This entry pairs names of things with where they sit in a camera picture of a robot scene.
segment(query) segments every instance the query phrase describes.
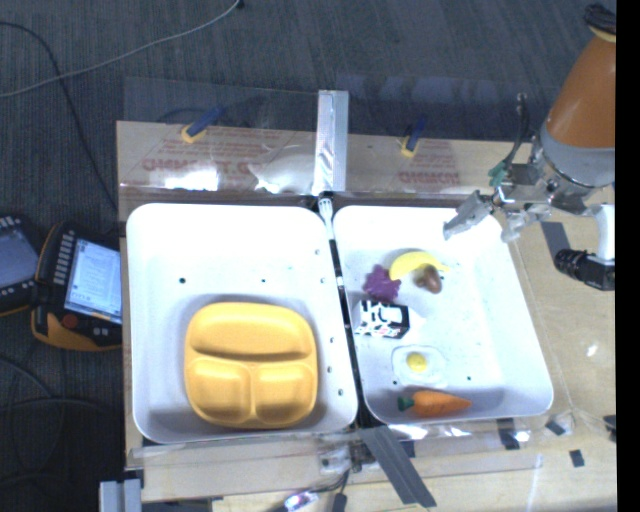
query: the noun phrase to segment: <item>banana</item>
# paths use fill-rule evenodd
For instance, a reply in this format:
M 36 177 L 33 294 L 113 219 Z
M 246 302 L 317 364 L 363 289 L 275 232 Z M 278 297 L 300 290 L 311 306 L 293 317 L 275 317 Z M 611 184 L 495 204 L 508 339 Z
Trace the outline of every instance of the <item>banana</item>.
M 449 270 L 449 267 L 440 263 L 440 261 L 426 251 L 409 251 L 393 260 L 391 267 L 389 267 L 389 279 L 395 281 L 409 272 L 424 268 L 427 265 L 433 265 L 436 269 L 444 272 Z

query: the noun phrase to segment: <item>toy egg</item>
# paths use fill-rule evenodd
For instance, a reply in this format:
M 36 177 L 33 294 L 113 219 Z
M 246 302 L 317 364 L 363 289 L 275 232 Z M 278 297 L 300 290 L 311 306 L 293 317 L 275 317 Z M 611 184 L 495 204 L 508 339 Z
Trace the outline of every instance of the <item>toy egg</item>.
M 444 385 L 444 356 L 434 347 L 406 345 L 391 354 L 393 372 L 405 386 Z

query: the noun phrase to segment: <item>toy banana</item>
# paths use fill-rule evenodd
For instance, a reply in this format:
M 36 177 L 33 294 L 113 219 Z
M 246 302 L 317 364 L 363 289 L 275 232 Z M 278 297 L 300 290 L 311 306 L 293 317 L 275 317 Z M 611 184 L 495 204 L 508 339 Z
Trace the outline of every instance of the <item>toy banana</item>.
M 437 270 L 445 272 L 449 270 L 449 267 L 440 263 L 440 261 L 426 251 L 410 251 L 401 254 L 393 260 L 391 267 L 389 267 L 389 278 L 395 281 L 409 272 L 424 268 L 427 265 L 432 265 Z
M 471 400 L 442 391 L 424 389 L 416 391 L 411 398 L 398 397 L 398 409 L 413 411 L 423 418 L 446 416 L 471 406 Z

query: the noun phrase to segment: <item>toy carrot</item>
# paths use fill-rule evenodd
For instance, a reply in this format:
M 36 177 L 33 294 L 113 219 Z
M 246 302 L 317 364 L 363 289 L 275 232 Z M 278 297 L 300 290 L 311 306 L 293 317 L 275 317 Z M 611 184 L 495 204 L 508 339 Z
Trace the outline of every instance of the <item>toy carrot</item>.
M 398 409 L 405 411 L 413 407 L 413 411 L 425 418 L 446 416 L 471 406 L 471 400 L 442 391 L 423 389 L 416 391 L 411 398 L 398 397 Z

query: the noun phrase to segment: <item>yellow plate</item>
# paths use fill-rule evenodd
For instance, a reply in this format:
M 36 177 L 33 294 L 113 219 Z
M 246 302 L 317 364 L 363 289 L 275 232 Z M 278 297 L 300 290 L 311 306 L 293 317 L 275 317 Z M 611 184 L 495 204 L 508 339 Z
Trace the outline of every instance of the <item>yellow plate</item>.
M 285 307 L 222 302 L 200 309 L 187 329 L 184 368 L 191 407 L 216 425 L 284 428 L 315 406 L 313 331 Z

